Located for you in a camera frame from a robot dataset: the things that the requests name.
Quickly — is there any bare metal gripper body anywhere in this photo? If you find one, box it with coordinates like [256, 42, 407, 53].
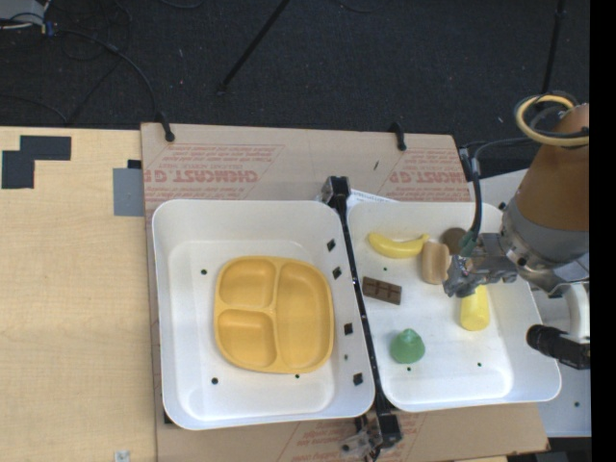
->
[469, 232, 536, 287]

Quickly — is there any brown chocolate bar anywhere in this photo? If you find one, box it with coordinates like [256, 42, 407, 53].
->
[361, 275, 403, 306]

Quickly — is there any yellow banana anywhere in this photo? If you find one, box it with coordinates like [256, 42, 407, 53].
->
[367, 231, 431, 260]

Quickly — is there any yellow divided plate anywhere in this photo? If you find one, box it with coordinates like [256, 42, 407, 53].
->
[212, 255, 336, 375]

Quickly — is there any brown round biscuit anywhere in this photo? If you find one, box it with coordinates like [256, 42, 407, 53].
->
[441, 226, 469, 256]

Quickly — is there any tan bread roll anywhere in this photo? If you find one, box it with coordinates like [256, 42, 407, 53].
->
[421, 239, 453, 286]

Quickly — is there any green pear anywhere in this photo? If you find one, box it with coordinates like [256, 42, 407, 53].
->
[388, 327, 427, 366]

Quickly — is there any black block with thin wires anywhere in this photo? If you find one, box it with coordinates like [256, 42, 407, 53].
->
[320, 175, 351, 207]
[373, 410, 403, 450]

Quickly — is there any brown cardboard board red print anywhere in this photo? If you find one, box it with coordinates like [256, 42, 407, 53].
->
[140, 122, 552, 462]

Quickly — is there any black cylinder on white bracket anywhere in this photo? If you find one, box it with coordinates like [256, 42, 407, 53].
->
[526, 280, 591, 372]

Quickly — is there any yellow corn cob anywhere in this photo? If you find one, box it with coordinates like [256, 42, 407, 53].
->
[458, 284, 492, 333]

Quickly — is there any white plastic tray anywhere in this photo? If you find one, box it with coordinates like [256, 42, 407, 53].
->
[151, 198, 377, 431]
[346, 200, 563, 414]

